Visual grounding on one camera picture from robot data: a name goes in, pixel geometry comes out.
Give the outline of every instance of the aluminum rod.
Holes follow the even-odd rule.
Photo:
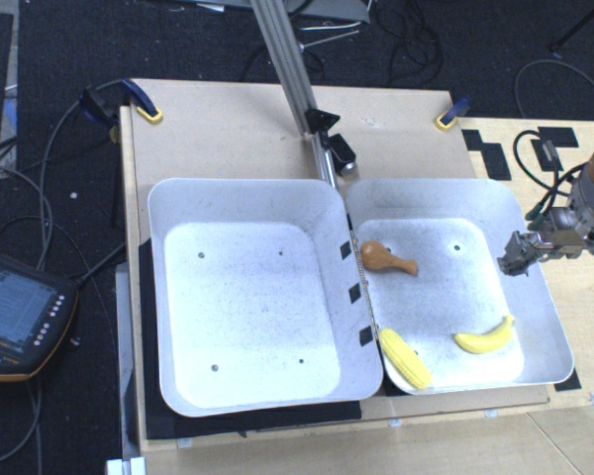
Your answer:
[[[302,135],[309,135],[306,110],[317,109],[317,101],[284,3],[282,0],[250,0],[250,4],[297,128]],[[312,136],[311,142],[320,178],[338,188],[332,154],[323,149],[319,135]]]

